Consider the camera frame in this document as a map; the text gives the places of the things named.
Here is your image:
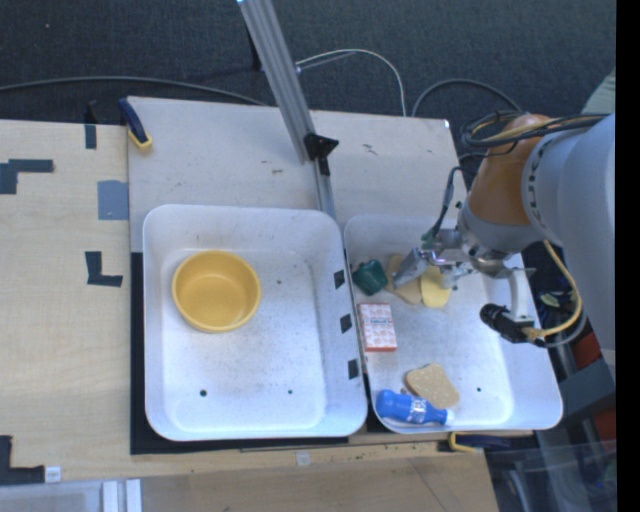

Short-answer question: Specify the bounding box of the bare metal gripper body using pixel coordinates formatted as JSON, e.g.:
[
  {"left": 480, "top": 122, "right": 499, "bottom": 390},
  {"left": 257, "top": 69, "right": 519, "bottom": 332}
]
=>
[{"left": 418, "top": 227, "right": 512, "bottom": 279}]

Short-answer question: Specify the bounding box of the tan toy bread slice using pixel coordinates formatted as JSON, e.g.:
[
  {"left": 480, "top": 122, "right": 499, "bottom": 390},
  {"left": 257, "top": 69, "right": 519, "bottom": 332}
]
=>
[
  {"left": 384, "top": 254, "right": 424, "bottom": 306},
  {"left": 404, "top": 362, "right": 461, "bottom": 409}
]

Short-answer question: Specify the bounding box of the yellow oval toy slice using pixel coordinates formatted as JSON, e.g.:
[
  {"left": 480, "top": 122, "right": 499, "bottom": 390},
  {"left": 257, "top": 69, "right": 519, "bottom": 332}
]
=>
[{"left": 419, "top": 265, "right": 453, "bottom": 309}]

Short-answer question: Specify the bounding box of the green toy pepper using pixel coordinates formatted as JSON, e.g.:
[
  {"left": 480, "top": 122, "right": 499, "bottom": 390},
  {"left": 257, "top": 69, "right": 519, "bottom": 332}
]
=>
[{"left": 351, "top": 258, "right": 389, "bottom": 297}]

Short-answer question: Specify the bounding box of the orange and white carton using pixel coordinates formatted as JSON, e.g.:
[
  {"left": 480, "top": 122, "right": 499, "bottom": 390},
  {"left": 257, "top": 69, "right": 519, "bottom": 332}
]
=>
[{"left": 356, "top": 301, "right": 399, "bottom": 354}]

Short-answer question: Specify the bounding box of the white plastic tray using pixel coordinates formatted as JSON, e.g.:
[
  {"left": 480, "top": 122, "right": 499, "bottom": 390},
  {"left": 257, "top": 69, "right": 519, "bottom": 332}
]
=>
[
  {"left": 142, "top": 203, "right": 369, "bottom": 443},
  {"left": 343, "top": 213, "right": 565, "bottom": 435}
]

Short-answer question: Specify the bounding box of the blue plastic bottle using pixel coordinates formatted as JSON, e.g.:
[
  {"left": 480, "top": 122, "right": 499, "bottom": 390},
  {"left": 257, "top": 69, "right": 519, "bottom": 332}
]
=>
[{"left": 375, "top": 388, "right": 456, "bottom": 428}]

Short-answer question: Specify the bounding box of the yellow bowl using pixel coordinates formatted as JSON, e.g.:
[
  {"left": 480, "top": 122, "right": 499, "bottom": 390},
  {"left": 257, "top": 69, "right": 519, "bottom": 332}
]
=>
[{"left": 170, "top": 249, "right": 263, "bottom": 334}]

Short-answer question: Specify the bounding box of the pale flat board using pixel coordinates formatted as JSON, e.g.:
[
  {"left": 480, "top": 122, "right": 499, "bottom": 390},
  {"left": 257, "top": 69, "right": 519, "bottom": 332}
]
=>
[{"left": 126, "top": 95, "right": 534, "bottom": 454}]

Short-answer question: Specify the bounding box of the black cylinder on white bracket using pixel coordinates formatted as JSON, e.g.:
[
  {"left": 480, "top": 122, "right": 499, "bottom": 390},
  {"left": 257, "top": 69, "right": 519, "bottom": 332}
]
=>
[{"left": 479, "top": 267, "right": 537, "bottom": 346}]

